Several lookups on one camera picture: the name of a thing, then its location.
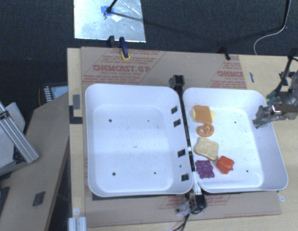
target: purple toy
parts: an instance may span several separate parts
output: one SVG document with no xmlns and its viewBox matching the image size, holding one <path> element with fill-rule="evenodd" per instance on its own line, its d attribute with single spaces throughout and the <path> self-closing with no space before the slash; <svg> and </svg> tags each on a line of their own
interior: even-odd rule
<svg viewBox="0 0 298 231">
<path fill-rule="evenodd" d="M 215 176 L 213 173 L 213 166 L 211 165 L 210 160 L 196 161 L 195 165 L 196 165 L 196 170 L 201 179 L 211 178 Z"/>
</svg>

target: shiny metal sheet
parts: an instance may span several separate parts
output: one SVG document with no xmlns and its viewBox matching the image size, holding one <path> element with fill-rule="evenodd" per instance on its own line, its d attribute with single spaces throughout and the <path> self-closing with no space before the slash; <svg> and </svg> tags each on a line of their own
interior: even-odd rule
<svg viewBox="0 0 298 231">
<path fill-rule="evenodd" d="M 113 0 L 74 0 L 74 30 L 77 39 L 145 42 L 140 0 L 118 0 L 113 13 L 104 17 L 104 10 Z"/>
</svg>

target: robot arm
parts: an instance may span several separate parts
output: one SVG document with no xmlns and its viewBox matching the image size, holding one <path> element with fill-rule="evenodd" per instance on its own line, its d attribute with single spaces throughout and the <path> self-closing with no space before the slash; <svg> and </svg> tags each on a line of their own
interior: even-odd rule
<svg viewBox="0 0 298 231">
<path fill-rule="evenodd" d="M 291 85 L 288 91 L 280 91 L 284 80 L 289 77 L 291 61 L 298 61 L 293 56 L 288 58 L 280 84 L 267 96 L 269 99 L 268 106 L 263 107 L 261 105 L 256 113 L 256 119 L 253 120 L 255 128 L 264 127 L 276 120 L 285 120 L 287 118 L 293 120 L 298 115 L 298 71 L 291 77 Z"/>
</svg>

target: toy pretzel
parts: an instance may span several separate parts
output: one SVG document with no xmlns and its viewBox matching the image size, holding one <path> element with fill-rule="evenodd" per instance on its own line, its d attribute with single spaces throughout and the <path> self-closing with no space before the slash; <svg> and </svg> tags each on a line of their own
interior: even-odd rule
<svg viewBox="0 0 298 231">
<path fill-rule="evenodd" d="M 197 128 L 197 133 L 202 137 L 210 137 L 214 133 L 214 127 L 211 124 L 205 124 Z"/>
</svg>

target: blue mark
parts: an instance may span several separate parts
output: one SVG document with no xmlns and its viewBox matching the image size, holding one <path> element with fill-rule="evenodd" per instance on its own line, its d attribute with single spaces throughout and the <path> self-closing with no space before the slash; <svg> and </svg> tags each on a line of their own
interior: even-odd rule
<svg viewBox="0 0 298 231">
<path fill-rule="evenodd" d="M 101 7 L 101 11 L 102 11 L 103 14 L 105 13 L 105 11 L 106 11 L 107 8 L 108 8 L 108 6 L 102 6 Z M 111 13 L 114 13 L 114 12 L 115 12 L 115 10 L 114 10 L 114 8 L 112 8 L 111 9 Z M 111 13 L 106 13 L 105 15 L 106 16 L 111 16 L 112 15 Z"/>
<path fill-rule="evenodd" d="M 251 72 L 249 72 L 249 75 L 250 75 L 251 82 L 253 82 L 253 83 L 254 83 L 253 74 L 252 74 Z"/>
</svg>

